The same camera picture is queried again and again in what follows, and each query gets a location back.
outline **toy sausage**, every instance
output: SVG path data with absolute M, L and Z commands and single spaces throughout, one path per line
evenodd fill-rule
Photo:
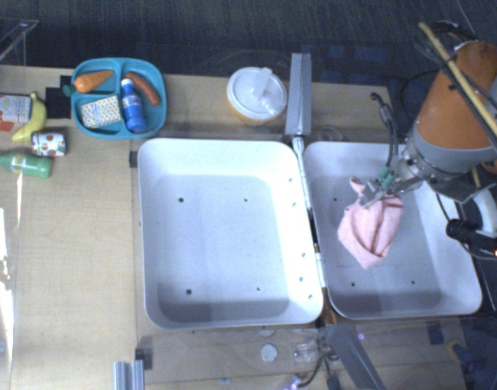
M 135 87 L 138 88 L 145 95 L 148 103 L 151 106 L 157 106 L 158 104 L 160 104 L 160 97 L 158 96 L 157 91 L 144 78 L 138 76 L 134 72 L 126 73 L 124 77 L 129 78 L 133 81 Z

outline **yellow container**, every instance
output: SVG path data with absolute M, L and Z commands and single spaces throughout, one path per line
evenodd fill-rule
M 287 105 L 287 90 L 269 68 L 246 67 L 227 84 L 231 110 L 243 123 L 261 125 L 277 118 Z

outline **blue spray bottle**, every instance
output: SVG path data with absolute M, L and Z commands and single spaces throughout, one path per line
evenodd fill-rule
M 126 127 L 130 132 L 142 133 L 146 130 L 142 99 L 135 92 L 133 81 L 126 78 L 120 81 L 123 90 L 122 107 L 126 119 Z

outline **blue plate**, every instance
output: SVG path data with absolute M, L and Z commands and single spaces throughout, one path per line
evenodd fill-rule
M 105 69 L 113 70 L 114 74 L 104 83 L 96 87 L 94 91 L 85 94 L 74 92 L 71 95 L 71 111 L 77 126 L 90 136 L 105 139 L 134 139 L 154 136 L 166 122 L 167 116 L 166 87 L 160 71 L 152 63 L 140 59 L 98 58 L 90 59 L 79 64 L 73 71 L 71 82 L 73 83 L 75 78 L 79 75 Z M 85 127 L 82 122 L 80 107 L 87 102 L 93 102 L 112 95 L 119 97 L 119 104 L 121 104 L 120 81 L 127 72 L 134 72 L 144 78 L 151 84 L 160 97 L 160 104 L 151 106 L 145 98 L 145 95 L 141 91 L 137 91 L 142 98 L 142 106 L 144 107 L 144 116 L 147 124 L 145 132 L 130 132 L 126 127 L 124 120 L 101 128 Z

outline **wooden table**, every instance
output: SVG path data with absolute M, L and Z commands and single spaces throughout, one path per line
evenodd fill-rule
M 46 87 L 58 87 L 59 77 L 70 74 L 68 69 L 0 67 L 0 92 L 37 91 L 43 98 Z M 163 136 L 271 138 L 283 128 L 284 115 L 268 129 L 241 125 L 228 109 L 227 79 L 164 79 L 168 116 Z M 314 84 L 313 129 L 330 125 L 346 140 L 385 141 L 371 91 L 387 100 L 384 88 Z M 162 373 L 146 372 L 150 389 L 277 389 L 289 371 L 313 369 L 311 363 L 292 362 L 290 337 L 308 338 L 291 328 L 169 333 L 146 323 L 135 170 L 129 163 L 139 142 L 92 138 L 69 119 L 51 119 L 47 127 L 63 130 L 67 156 L 54 160 L 48 180 L 23 181 L 19 235 L 7 245 L 19 248 L 12 388 L 111 388 L 113 362 L 132 361 L 146 336 L 163 347 L 167 360 Z M 10 135 L 0 132 L 0 150 L 14 147 Z M 8 178 L 0 169 L 0 202 L 15 204 L 16 188 L 6 183 Z M 459 324 L 449 320 L 445 328 L 447 338 L 462 338 Z M 424 388 L 441 383 L 464 388 L 459 367 L 443 346 L 429 344 L 424 325 L 397 325 L 390 331 L 363 323 L 360 329 L 374 336 L 366 349 L 390 388 L 420 382 Z M 259 342 L 279 347 L 277 363 L 261 364 L 254 351 Z M 7 388 L 3 364 L 0 388 Z M 344 388 L 352 388 L 340 363 L 335 368 Z M 309 388 L 326 388 L 326 376 L 319 374 Z

